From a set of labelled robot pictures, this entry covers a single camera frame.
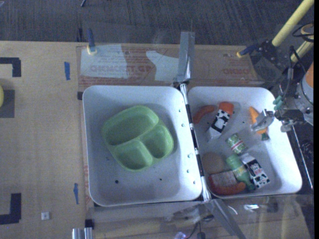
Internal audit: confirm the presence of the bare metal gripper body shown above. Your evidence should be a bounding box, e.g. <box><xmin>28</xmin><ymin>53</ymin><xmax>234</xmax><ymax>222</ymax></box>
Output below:
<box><xmin>274</xmin><ymin>103</ymin><xmax>315</xmax><ymax>126</ymax></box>

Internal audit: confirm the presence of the orange carrot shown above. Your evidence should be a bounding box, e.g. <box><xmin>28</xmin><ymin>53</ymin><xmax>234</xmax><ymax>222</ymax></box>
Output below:
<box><xmin>248</xmin><ymin>106</ymin><xmax>270</xmax><ymax>141</ymax></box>

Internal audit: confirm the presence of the green can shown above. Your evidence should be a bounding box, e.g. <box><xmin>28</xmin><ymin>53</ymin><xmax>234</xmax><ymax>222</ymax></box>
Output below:
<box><xmin>225</xmin><ymin>132</ymin><xmax>247</xmax><ymax>155</ymax></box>

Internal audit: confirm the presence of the white plastic tray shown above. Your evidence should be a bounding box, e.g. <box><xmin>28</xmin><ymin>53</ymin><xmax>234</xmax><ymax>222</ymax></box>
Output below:
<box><xmin>82</xmin><ymin>85</ymin><xmax>203</xmax><ymax>207</ymax></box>
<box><xmin>186</xmin><ymin>86</ymin><xmax>303</xmax><ymax>199</ymax></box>

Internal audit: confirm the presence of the cow print carton orange top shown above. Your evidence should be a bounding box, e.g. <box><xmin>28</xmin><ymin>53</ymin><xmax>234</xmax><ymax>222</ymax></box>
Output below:
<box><xmin>205</xmin><ymin>101</ymin><xmax>235</xmax><ymax>142</ymax></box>

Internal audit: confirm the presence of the cow print milk carton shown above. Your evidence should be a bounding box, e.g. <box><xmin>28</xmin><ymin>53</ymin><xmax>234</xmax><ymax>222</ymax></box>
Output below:
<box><xmin>241</xmin><ymin>152</ymin><xmax>271</xmax><ymax>190</ymax></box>

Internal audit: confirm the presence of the green bottle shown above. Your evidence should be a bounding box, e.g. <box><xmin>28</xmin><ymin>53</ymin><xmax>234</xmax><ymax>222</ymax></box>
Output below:
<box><xmin>226</xmin><ymin>154</ymin><xmax>256</xmax><ymax>191</ymax></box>

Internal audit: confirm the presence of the orange sausage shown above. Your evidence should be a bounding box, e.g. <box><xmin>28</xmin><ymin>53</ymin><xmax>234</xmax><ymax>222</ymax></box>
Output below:
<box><xmin>192</xmin><ymin>105</ymin><xmax>217</xmax><ymax>124</ymax></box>
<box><xmin>208</xmin><ymin>175</ymin><xmax>247</xmax><ymax>196</ymax></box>

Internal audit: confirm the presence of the brown bread bun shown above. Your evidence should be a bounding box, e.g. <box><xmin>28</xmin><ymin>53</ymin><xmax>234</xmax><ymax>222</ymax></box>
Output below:
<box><xmin>201</xmin><ymin>152</ymin><xmax>226</xmax><ymax>175</ymax></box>

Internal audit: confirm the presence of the thin black and white rod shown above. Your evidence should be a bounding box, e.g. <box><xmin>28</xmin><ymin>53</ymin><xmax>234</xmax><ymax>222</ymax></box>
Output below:
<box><xmin>179</xmin><ymin>83</ymin><xmax>212</xmax><ymax>201</ymax></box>

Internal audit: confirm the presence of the pink square biscuit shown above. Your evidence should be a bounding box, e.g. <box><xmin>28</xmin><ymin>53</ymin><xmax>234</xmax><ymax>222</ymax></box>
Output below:
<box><xmin>209</xmin><ymin>170</ymin><xmax>237</xmax><ymax>187</ymax></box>

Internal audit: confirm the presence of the brown cardboard board red print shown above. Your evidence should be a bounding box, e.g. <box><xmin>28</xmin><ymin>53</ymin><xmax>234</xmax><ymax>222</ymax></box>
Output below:
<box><xmin>76</xmin><ymin>43</ymin><xmax>314</xmax><ymax>230</ymax></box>

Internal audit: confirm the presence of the green divided plate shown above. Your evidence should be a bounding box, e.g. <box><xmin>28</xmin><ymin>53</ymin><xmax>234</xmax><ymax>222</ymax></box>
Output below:
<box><xmin>101</xmin><ymin>105</ymin><xmax>174</xmax><ymax>172</ymax></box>

